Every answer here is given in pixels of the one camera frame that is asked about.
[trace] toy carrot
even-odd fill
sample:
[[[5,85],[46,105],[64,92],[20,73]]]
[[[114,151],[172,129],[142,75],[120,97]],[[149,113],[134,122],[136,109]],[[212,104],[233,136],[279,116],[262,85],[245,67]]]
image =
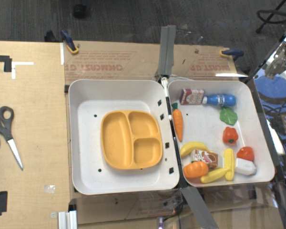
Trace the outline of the toy carrot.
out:
[[[183,136],[183,117],[181,111],[178,109],[178,103],[172,104],[173,107],[173,122],[177,137],[182,142]]]

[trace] gray floor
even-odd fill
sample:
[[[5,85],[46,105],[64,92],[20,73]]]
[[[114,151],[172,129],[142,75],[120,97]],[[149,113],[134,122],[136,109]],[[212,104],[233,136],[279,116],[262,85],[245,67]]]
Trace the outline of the gray floor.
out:
[[[256,12],[273,10],[281,1],[88,0],[86,18],[76,19],[73,6],[81,0],[0,0],[0,40],[43,42],[48,30],[61,40],[65,29],[73,40],[159,43],[161,26],[171,24],[177,26],[175,44],[244,51],[235,64],[249,72],[286,30],[286,24],[269,24],[257,34],[262,22]],[[286,12],[286,3],[280,11]]]

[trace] toy banana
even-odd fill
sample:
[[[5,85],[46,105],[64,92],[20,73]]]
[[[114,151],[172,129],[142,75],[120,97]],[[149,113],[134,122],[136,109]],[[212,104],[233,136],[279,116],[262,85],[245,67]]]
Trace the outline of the toy banana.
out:
[[[190,154],[194,149],[199,149],[199,150],[203,150],[206,152],[211,152],[207,146],[202,143],[202,142],[189,142],[187,144],[184,144],[182,146],[182,148],[180,149],[180,156],[181,157],[185,157],[188,154]]]
[[[234,179],[234,169],[235,169],[235,159],[234,151],[231,148],[227,148],[224,151],[224,168],[217,168],[213,171],[210,171],[208,174],[201,176],[200,181],[202,183],[209,183],[215,181],[223,176],[227,181],[232,181]]]

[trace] white plastic tray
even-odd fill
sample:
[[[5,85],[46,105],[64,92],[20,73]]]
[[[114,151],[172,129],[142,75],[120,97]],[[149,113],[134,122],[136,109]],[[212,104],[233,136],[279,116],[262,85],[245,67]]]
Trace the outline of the white plastic tray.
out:
[[[234,126],[227,125],[219,119],[220,107],[210,104],[181,105],[179,98],[183,88],[203,89],[205,95],[232,94],[236,96],[236,105],[232,109],[237,113],[238,120]],[[254,150],[254,164],[257,167],[255,175],[246,176],[235,173],[233,181],[221,178],[211,183],[202,184],[199,179],[187,182],[195,187],[210,187],[241,183],[258,183],[270,181],[275,174],[274,165],[261,128],[250,89],[237,81],[173,81],[168,86],[171,103],[178,102],[178,109],[183,113],[183,141],[178,142],[179,149],[191,141],[199,141],[213,152],[223,155],[226,148],[231,147],[235,156],[237,151],[250,146]],[[234,127],[239,139],[235,145],[227,145],[222,141],[224,129]],[[190,156],[182,158],[182,165],[190,164]]]
[[[96,195],[165,190],[178,184],[173,136],[164,90],[159,83],[77,80],[69,87],[69,103],[72,179],[80,193]],[[101,121],[108,112],[115,110],[147,111],[156,118],[163,143],[163,156],[157,165],[118,170],[106,163],[101,147]]]

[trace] blue bottle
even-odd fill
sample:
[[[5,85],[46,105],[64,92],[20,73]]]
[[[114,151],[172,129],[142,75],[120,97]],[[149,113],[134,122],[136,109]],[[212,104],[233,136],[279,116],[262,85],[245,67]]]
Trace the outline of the blue bottle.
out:
[[[233,95],[215,94],[212,96],[204,96],[203,104],[212,104],[216,106],[234,106],[236,98]]]

